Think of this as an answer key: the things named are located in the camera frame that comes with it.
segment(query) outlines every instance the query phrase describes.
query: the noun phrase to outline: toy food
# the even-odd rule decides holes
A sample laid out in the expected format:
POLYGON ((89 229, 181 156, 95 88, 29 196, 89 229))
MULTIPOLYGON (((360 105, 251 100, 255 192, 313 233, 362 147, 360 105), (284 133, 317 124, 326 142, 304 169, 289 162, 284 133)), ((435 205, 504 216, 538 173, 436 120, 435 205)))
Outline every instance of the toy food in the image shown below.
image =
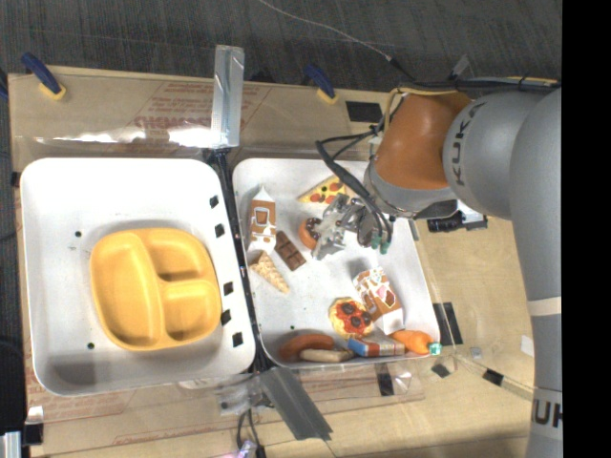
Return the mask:
POLYGON ((304 349, 299 358, 314 363, 341 363, 354 358, 354 352, 349 349, 304 349))
POLYGON ((271 253, 276 244, 276 202, 262 186, 250 202, 248 250, 271 253))
POLYGON ((405 345, 384 333, 374 332, 362 338, 350 338, 348 349, 365 357, 405 354, 405 345))
POLYGON ((333 349, 335 342, 327 334, 300 334, 280 346, 280 357, 289 361, 305 349, 333 349))
POLYGON ((404 329, 393 332, 390 336, 404 344, 407 351, 412 351, 417 355, 428 355, 431 352, 431 345, 434 344, 432 337, 424 331, 404 329))
POLYGON ((382 267, 363 271, 352 282, 373 322, 385 334, 405 328, 403 306, 382 267))
POLYGON ((274 250, 280 258, 286 263, 286 266, 290 268, 290 271, 295 271, 302 264, 306 263, 306 259, 299 252, 295 244, 288 238, 284 231, 279 231, 276 234, 276 246, 274 250))
POLYGON ((350 297, 337 299, 329 308, 328 316, 335 332, 346 340, 351 336, 367 336, 373 330, 370 313, 350 297))
POLYGON ((281 292, 286 294, 289 292, 290 289, 288 288, 288 284, 276 268, 273 259, 271 259, 265 251, 261 252, 257 260, 250 265, 250 268, 252 271, 269 281, 281 292))
POLYGON ((347 194, 346 185, 338 177, 332 176, 300 195, 298 200, 300 202, 330 204, 337 194, 347 194))
POLYGON ((322 221, 318 218, 309 218, 299 225, 299 239, 307 249, 314 249, 320 238, 320 233, 316 232, 316 226, 322 221))

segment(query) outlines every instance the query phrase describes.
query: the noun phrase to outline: white tray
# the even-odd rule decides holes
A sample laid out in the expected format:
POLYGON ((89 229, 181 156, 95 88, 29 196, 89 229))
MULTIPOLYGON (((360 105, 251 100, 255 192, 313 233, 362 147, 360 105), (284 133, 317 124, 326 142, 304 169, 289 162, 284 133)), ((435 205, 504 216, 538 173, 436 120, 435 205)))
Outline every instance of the white tray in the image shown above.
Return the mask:
MULTIPOLYGON (((363 161, 340 161, 357 178, 362 178, 367 167, 363 161)), ((439 340, 439 326, 432 308, 429 289, 408 222, 395 222, 390 250, 386 255, 359 246, 353 233, 347 233, 347 248, 323 260, 312 258, 300 242, 299 224, 309 217, 321 217, 326 206, 301 203, 297 196, 319 181, 331 176, 322 160, 250 158, 239 163, 233 175, 236 201, 241 219, 242 234, 248 233, 250 200, 261 185, 276 201, 276 220, 279 231, 285 231, 299 248, 307 263, 291 272, 276 252, 271 253, 277 268, 290 286, 283 294, 259 275, 250 271, 249 279, 257 322, 263 346, 268 356, 280 365, 316 367, 318 364, 299 362, 287 364, 280 360, 278 350, 289 338, 300 332, 322 332, 333 336, 338 344, 343 340, 333 331, 327 311, 340 297, 356 297, 352 278, 363 270, 382 266, 390 284, 404 306, 408 329, 419 329, 439 340)), ((414 353, 403 357, 356 358, 345 364, 388 362, 418 358, 414 353)))
POLYGON ((254 337, 212 168, 194 159, 45 158, 24 170, 21 202, 33 368, 50 392, 223 377, 250 366, 254 337), (231 318, 209 337, 151 352, 122 349, 106 337, 91 294, 89 257, 104 236, 140 227, 183 229, 208 249, 222 310, 231 318))

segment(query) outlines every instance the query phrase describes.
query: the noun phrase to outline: toy orange food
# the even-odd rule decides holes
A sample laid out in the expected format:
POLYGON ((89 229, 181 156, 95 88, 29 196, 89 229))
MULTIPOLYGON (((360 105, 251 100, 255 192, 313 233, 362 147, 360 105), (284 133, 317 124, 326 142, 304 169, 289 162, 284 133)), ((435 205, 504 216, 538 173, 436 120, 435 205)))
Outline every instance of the toy orange food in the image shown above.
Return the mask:
POLYGON ((335 342, 327 334, 300 334, 280 347, 280 357, 290 361, 305 349, 333 349, 335 342))
POLYGON ((320 233, 316 232, 316 227, 321 222, 318 218, 309 218, 299 225, 299 240, 307 249, 311 250, 316 247, 316 242, 321 236, 320 233))
POLYGON ((432 337, 424 331, 409 331, 407 329, 396 331, 390 336, 405 345, 406 351, 412 351, 418 355, 428 355, 429 346, 433 343, 432 337))
POLYGON ((344 339, 367 336, 373 330, 370 313, 350 297, 337 299, 329 308, 328 317, 335 332, 344 339))

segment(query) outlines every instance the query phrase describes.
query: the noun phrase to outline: carrot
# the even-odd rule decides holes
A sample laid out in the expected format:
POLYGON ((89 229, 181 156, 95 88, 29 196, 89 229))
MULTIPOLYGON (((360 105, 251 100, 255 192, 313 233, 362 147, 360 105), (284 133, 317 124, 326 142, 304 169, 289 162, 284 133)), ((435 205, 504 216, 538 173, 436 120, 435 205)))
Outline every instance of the carrot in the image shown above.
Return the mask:
POLYGON ((413 351, 418 355, 429 354, 429 344, 432 343, 432 337, 423 331, 409 331, 407 329, 396 331, 390 336, 405 345, 406 351, 413 351))

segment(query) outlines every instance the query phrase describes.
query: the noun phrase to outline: ice cream cone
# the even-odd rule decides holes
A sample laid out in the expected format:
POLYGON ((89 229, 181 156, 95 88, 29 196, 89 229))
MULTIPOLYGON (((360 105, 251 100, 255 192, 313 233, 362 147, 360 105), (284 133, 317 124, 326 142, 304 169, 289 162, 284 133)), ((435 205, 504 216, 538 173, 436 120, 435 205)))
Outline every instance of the ice cream cone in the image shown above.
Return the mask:
POLYGON ((253 264, 250 265, 250 268, 255 272, 261 275, 264 279, 269 281, 272 285, 274 285, 278 290, 284 293, 288 293, 289 288, 284 280, 283 276, 280 274, 274 261, 269 257, 269 255, 263 251, 261 255, 257 258, 253 264))

